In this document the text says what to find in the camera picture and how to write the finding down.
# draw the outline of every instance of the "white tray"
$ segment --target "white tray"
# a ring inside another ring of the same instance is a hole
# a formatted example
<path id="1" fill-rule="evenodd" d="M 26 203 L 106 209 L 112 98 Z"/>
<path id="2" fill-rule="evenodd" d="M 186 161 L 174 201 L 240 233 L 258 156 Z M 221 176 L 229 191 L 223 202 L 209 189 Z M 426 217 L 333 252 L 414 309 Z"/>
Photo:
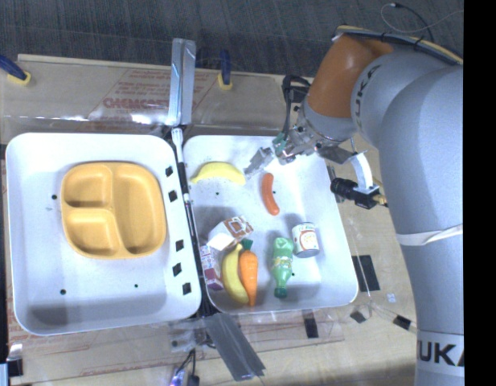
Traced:
<path id="1" fill-rule="evenodd" d="M 183 148 L 187 178 L 211 161 L 230 162 L 243 170 L 256 151 L 268 147 L 271 140 L 221 135 L 190 138 Z M 359 284 L 324 160 L 317 155 L 299 156 L 282 166 L 275 159 L 266 171 L 274 174 L 273 190 L 281 209 L 278 216 L 265 210 L 260 195 L 262 174 L 243 186 L 220 178 L 189 183 L 200 244 L 207 242 L 217 223 L 233 216 L 245 215 L 254 228 L 249 238 L 260 265 L 255 306 L 235 303 L 224 290 L 207 289 L 209 298 L 219 310 L 233 314 L 319 309 L 353 302 Z M 315 224 L 321 252 L 315 257 L 294 257 L 288 297 L 275 298 L 269 272 L 273 241 L 278 236 L 292 238 L 292 227 L 305 221 Z"/>
<path id="2" fill-rule="evenodd" d="M 142 165 L 160 182 L 167 238 L 155 253 L 97 260 L 80 255 L 66 240 L 60 202 L 53 196 L 71 167 L 104 160 Z M 199 308 L 201 290 L 174 152 L 161 138 L 25 133 L 6 148 L 6 174 L 14 312 L 24 329 L 57 335 L 168 322 Z M 174 201 L 171 191 L 178 196 Z"/>

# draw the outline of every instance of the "gray carpet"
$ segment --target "gray carpet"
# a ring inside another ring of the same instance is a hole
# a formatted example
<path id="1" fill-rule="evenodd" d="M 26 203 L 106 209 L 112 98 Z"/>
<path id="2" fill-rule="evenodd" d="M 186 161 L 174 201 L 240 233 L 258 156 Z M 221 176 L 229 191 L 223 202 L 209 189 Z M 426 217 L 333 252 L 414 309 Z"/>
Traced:
<path id="1" fill-rule="evenodd" d="M 381 10 L 390 2 L 416 14 L 386 6 L 389 26 Z M 342 24 L 426 39 L 431 24 L 434 42 L 463 56 L 463 9 L 464 0 L 0 0 L 0 53 L 170 64 L 179 37 L 206 49 L 212 63 L 228 49 L 236 71 L 313 76 Z M 1 230 L 0 210 L 0 302 Z M 0 305 L 0 361 L 5 330 Z"/>

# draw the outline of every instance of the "yellow banana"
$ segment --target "yellow banana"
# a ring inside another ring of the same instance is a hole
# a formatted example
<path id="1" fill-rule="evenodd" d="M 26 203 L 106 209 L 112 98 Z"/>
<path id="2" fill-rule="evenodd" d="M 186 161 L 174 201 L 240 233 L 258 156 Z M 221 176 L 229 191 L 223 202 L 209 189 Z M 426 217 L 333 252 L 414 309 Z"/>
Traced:
<path id="1" fill-rule="evenodd" d="M 239 277 L 239 254 L 242 249 L 242 244 L 237 246 L 224 256 L 223 264 L 221 265 L 221 274 L 223 285 L 230 297 L 238 303 L 248 304 L 248 293 Z"/>
<path id="2" fill-rule="evenodd" d="M 232 164 L 226 162 L 205 163 L 199 169 L 198 174 L 191 179 L 191 182 L 197 183 L 199 180 L 210 179 L 213 177 L 222 177 L 240 185 L 244 185 L 246 183 L 244 173 Z"/>

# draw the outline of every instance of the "sausage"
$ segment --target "sausage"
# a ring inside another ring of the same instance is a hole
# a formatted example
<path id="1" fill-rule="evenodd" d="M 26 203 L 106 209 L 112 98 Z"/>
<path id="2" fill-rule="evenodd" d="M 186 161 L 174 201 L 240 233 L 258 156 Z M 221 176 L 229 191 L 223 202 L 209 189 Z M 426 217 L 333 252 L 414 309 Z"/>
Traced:
<path id="1" fill-rule="evenodd" d="M 264 177 L 262 177 L 262 200 L 264 201 L 265 208 L 269 214 L 276 216 L 280 213 L 280 208 L 274 199 L 273 180 L 274 176 L 272 173 L 266 173 Z"/>

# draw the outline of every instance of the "carrot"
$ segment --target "carrot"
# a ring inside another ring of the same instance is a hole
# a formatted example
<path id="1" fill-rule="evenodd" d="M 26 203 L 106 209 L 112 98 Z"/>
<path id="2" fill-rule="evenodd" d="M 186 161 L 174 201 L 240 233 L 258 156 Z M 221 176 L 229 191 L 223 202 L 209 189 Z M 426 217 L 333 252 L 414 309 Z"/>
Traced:
<path id="1" fill-rule="evenodd" d="M 273 196 L 273 181 L 274 175 L 272 173 L 266 173 L 262 178 L 262 200 L 269 214 L 276 216 L 280 213 L 280 208 Z"/>
<path id="2" fill-rule="evenodd" d="M 251 241 L 243 240 L 244 250 L 239 255 L 239 275 L 242 286 L 249 298 L 249 305 L 256 302 L 256 287 L 258 284 L 258 258 L 251 251 Z"/>

